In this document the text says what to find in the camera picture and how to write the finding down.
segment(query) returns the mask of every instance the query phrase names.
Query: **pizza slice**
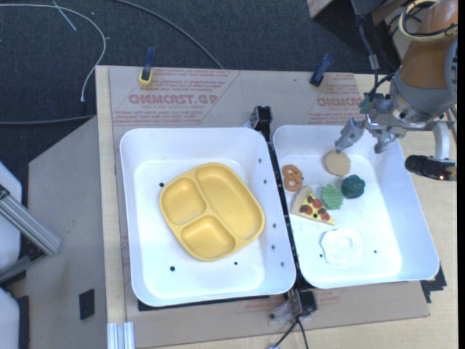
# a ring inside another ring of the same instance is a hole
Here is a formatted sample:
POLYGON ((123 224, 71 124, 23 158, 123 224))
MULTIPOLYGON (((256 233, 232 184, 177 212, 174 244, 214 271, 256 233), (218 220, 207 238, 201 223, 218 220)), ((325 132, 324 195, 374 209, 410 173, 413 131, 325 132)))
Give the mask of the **pizza slice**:
POLYGON ((329 215, 321 200, 317 198, 312 188, 308 185, 302 187, 296 194, 292 203, 291 213, 309 220, 334 225, 334 219, 329 215))

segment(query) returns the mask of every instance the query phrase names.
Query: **beige round disc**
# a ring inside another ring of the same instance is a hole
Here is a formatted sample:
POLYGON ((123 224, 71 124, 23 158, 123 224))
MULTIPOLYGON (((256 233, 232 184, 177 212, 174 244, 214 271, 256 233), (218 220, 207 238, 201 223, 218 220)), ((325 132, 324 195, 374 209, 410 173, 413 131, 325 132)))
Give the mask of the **beige round disc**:
POLYGON ((350 159, 343 153, 332 150, 325 157, 326 169, 336 176, 345 176, 350 171, 350 159))

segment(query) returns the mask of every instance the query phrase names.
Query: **black fabric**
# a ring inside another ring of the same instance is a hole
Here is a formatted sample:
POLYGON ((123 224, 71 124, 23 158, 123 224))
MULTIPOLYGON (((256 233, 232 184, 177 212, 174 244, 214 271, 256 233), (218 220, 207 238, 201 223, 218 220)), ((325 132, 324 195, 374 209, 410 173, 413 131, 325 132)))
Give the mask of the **black fabric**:
MULTIPOLYGON (((223 68, 313 71, 329 53, 329 71, 370 73, 350 0, 334 0, 314 20, 306 0, 124 0, 156 12, 185 30, 223 68)), ((113 0, 0 0, 0 4, 58 4, 92 19, 108 39, 102 65, 143 66, 155 46, 155 66, 218 68, 188 37, 165 21, 113 0)), ((0 121, 93 115, 91 77, 102 39, 85 19, 39 7, 0 7, 0 121)), ((387 30, 376 27, 381 71, 398 65, 387 30), (389 61, 383 60, 385 54, 389 61)), ((13 173, 64 138, 84 120, 0 126, 0 161, 13 173)))

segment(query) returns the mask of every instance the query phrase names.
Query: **yellow plate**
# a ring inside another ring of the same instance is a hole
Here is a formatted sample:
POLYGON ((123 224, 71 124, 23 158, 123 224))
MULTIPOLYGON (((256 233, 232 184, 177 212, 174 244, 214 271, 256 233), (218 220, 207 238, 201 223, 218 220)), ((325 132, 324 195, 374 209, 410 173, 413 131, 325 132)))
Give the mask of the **yellow plate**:
POLYGON ((159 203, 177 240, 203 261, 238 251, 264 227, 260 204, 224 164, 203 164, 181 174, 163 187, 159 203))

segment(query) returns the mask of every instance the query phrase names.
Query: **brown pretzel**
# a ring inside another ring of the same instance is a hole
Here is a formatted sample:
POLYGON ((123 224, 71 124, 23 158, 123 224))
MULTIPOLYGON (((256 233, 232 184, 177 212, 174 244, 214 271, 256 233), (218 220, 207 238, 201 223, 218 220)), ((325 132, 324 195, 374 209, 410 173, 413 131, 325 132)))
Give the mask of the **brown pretzel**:
POLYGON ((292 164, 283 167, 284 188, 288 191, 298 191, 302 186, 302 172, 292 164))

